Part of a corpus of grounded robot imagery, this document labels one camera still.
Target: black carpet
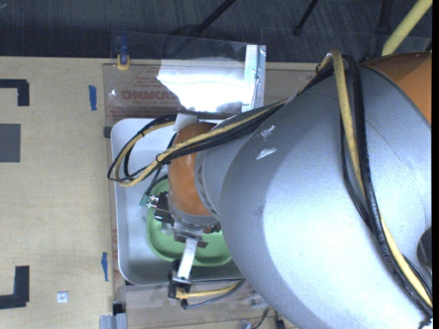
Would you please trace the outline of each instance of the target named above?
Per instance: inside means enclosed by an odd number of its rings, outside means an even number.
[[[0,0],[0,56],[106,58],[112,31],[168,35],[201,23],[224,0]],[[366,56],[375,44],[382,0],[320,0],[293,36],[311,0],[238,0],[201,35],[267,45],[270,61],[316,61],[328,48]],[[416,0],[394,0],[393,30]],[[432,38],[431,9],[410,33]],[[138,57],[156,51],[143,50]]]

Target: yellow pole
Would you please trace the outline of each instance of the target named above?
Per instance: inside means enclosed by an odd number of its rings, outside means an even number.
[[[389,39],[385,42],[382,56],[390,55],[398,48],[431,5],[433,5],[433,0],[418,0],[413,5],[407,16],[404,17]]]

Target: table surface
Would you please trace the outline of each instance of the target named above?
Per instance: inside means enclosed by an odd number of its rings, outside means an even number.
[[[114,60],[0,58],[0,79],[26,79],[30,86],[30,106],[17,106],[16,89],[0,88],[0,123],[21,125],[20,162],[0,162],[0,295],[13,292],[16,266],[30,268],[29,302],[0,310],[0,328],[98,328],[99,317],[112,312],[115,218],[103,137],[105,63]],[[314,67],[268,62],[265,102],[294,94]],[[96,110],[88,86],[96,87]],[[57,302],[60,291],[69,292],[68,302]],[[148,328],[140,319],[131,322],[137,324],[130,328]],[[236,328],[238,323],[190,327]],[[274,328],[274,322],[260,328]]]

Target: green plate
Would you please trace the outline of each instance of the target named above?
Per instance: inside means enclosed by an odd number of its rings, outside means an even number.
[[[168,186],[167,180],[163,180],[152,189],[151,194],[158,196],[161,192],[167,191]],[[185,244],[175,241],[173,234],[166,235],[162,232],[162,222],[154,218],[153,208],[148,209],[146,229],[148,245],[158,257],[169,262],[181,259]],[[204,249],[197,247],[193,261],[194,266],[218,267],[225,265],[232,259],[222,232],[203,234],[203,240],[209,244]]]

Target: metal sink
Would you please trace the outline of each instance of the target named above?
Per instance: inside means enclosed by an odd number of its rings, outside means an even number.
[[[152,119],[123,119],[111,131],[112,158],[123,146]],[[148,134],[132,150],[129,162],[130,172],[152,162],[156,155],[164,151],[174,134],[173,127],[164,127]],[[161,174],[166,174],[163,167]],[[148,246],[145,218],[147,208],[139,202],[149,186],[151,178],[134,185],[122,187],[115,184],[115,205],[117,213],[117,242],[119,249],[119,268],[122,276],[136,285],[160,284],[167,282],[171,263],[158,257]],[[238,268],[231,260],[219,267],[194,267],[193,279],[220,280],[242,278]]]

